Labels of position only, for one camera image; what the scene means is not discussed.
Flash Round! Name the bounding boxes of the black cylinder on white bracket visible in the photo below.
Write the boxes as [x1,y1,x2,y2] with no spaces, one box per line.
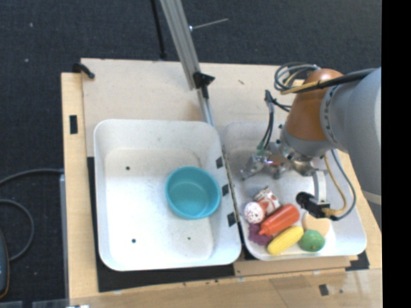
[295,169,331,219]

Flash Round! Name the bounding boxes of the yellow corn cob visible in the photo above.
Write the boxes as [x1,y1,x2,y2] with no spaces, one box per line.
[267,225,304,255]

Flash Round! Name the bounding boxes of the orange bottle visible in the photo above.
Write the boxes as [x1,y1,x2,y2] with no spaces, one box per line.
[258,203,301,237]

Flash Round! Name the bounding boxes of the teal bowl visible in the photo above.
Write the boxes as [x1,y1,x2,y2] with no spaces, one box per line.
[164,166,222,220]

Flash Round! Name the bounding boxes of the pale flat board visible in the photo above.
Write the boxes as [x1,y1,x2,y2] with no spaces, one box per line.
[80,58,362,277]

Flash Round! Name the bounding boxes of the white speckled ball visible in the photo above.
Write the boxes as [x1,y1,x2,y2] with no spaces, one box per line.
[243,201,267,225]

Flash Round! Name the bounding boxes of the white and red can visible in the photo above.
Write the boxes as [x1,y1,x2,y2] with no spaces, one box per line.
[254,186,281,214]

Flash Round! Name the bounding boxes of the thin black and white rod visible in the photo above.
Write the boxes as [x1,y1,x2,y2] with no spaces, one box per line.
[222,144,243,229]

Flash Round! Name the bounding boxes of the white plastic tray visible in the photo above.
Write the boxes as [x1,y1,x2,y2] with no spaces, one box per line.
[221,121,368,262]
[93,119,242,271]

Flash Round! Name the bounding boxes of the tan round biscuit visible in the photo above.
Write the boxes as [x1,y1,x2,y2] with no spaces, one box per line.
[301,212,331,237]

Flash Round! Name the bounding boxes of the green apple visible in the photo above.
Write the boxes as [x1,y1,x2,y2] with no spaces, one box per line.
[298,228,326,253]

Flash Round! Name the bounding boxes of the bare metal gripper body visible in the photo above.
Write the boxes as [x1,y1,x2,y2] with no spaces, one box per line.
[258,150,319,176]

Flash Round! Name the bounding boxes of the purple grapes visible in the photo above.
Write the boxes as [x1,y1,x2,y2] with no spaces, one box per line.
[248,223,274,246]

